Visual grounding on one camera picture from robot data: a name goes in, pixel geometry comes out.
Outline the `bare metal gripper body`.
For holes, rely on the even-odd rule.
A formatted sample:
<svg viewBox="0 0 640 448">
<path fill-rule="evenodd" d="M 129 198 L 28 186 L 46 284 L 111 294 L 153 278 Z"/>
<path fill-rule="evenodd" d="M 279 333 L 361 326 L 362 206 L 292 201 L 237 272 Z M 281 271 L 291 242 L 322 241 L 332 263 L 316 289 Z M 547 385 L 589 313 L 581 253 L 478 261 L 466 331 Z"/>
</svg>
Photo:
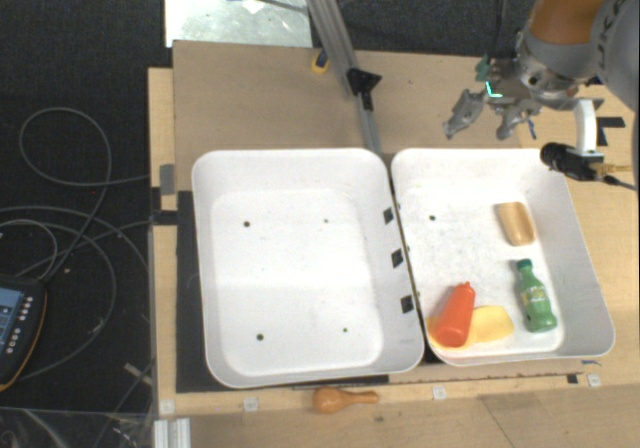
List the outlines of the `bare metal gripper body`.
<svg viewBox="0 0 640 448">
<path fill-rule="evenodd" d="M 499 58 L 486 80 L 486 100 L 496 108 L 537 112 L 543 107 L 573 110 L 579 103 L 580 81 L 549 70 L 536 59 Z"/>
</svg>

